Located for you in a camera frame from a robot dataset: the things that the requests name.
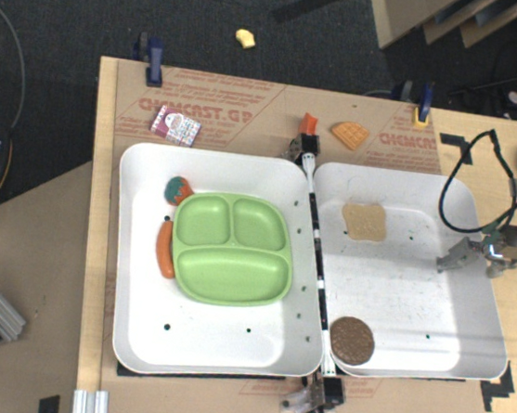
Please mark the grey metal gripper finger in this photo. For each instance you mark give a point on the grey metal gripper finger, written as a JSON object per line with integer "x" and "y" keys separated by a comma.
{"x": 495, "y": 270}
{"x": 458, "y": 256}

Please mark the white plastic tray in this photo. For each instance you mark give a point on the white plastic tray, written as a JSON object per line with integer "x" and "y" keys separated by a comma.
{"x": 205, "y": 334}
{"x": 398, "y": 288}

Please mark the tan toy bread slice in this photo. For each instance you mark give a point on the tan toy bread slice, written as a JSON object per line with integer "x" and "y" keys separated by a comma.
{"x": 364, "y": 222}

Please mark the brown round biscuit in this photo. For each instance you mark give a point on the brown round biscuit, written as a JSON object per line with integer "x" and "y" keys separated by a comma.
{"x": 351, "y": 341}

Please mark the thin black and white rod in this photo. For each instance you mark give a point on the thin black and white rod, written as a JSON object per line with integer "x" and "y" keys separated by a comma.
{"x": 319, "y": 250}

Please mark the orange toy waffle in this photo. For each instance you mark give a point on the orange toy waffle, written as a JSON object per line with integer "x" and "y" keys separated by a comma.
{"x": 350, "y": 135}

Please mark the green divided plate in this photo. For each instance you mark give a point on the green divided plate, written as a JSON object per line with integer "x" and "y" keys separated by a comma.
{"x": 234, "y": 254}

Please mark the brown cardboard board red print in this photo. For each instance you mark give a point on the brown cardboard board red print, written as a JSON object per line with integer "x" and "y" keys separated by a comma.
{"x": 252, "y": 106}

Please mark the red toy strawberry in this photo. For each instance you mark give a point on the red toy strawberry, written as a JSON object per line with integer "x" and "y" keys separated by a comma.
{"x": 177, "y": 190}

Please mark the orange toy sausage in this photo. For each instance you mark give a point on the orange toy sausage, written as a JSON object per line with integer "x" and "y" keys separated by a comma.
{"x": 165, "y": 248}

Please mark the yellow toy food piece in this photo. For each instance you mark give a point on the yellow toy food piece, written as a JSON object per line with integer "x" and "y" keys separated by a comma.
{"x": 245, "y": 39}

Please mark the pink and white carton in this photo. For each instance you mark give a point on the pink and white carton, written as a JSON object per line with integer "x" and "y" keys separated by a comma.
{"x": 175, "y": 126}

